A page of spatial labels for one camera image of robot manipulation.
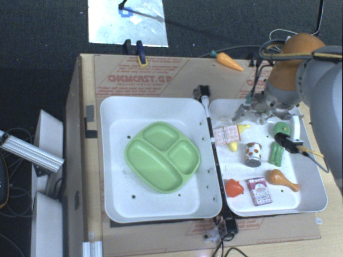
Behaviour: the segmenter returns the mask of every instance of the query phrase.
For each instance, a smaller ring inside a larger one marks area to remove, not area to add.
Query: cardboard
[[[82,192],[83,213],[79,213],[79,216],[83,215],[84,236],[81,237],[80,232],[75,233],[75,228],[69,227],[69,252],[72,252],[71,242],[79,243],[82,239],[84,241],[102,240],[105,257],[216,247],[215,243],[204,241],[204,234],[215,226],[212,219],[134,225],[117,224],[109,220],[103,208],[99,106],[104,98],[111,95],[191,97],[198,85],[210,86],[212,92],[210,100],[242,98],[251,88],[255,68],[248,67],[249,62],[244,60],[238,62],[245,71],[238,72],[218,64],[215,59],[169,57],[148,57],[147,59],[149,65],[145,68],[138,66],[135,56],[82,54],[78,59],[80,64],[76,64],[73,80],[80,79],[80,84],[82,84],[79,95],[80,114],[76,116],[77,108],[75,108],[76,111],[69,109],[67,118],[68,114],[74,114],[76,118],[80,118],[80,125],[84,124],[82,127],[84,130],[81,128],[84,133],[81,133],[81,142],[79,142],[81,149],[76,149],[82,157],[83,179],[78,191]],[[257,91],[264,88],[263,80],[268,74],[268,71],[263,72]],[[68,102],[76,104],[71,94]],[[89,108],[92,108],[94,115],[91,115]],[[75,191],[75,188],[68,191],[70,196],[74,193],[72,190]],[[69,210],[75,216],[74,210],[72,208]],[[76,222],[71,222],[70,219],[69,223],[76,225]],[[239,232],[230,245],[320,238],[314,213],[242,218],[238,219],[237,223]],[[78,244],[72,244],[72,246],[79,248]]]

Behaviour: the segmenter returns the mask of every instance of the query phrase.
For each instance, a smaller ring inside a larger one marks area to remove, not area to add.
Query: blue sticker
[[[130,8],[130,7],[125,7],[124,10],[118,9],[118,12],[119,12],[120,16],[123,18],[133,16],[132,8]]]

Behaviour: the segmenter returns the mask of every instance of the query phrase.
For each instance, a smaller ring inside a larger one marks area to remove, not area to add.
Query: green plate
[[[178,129],[155,122],[125,148],[129,167],[150,187],[171,193],[183,186],[200,165],[198,148]]]

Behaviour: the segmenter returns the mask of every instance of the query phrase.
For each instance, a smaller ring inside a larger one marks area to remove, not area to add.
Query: small box
[[[247,184],[255,206],[272,202],[264,177],[249,179],[247,180]]]

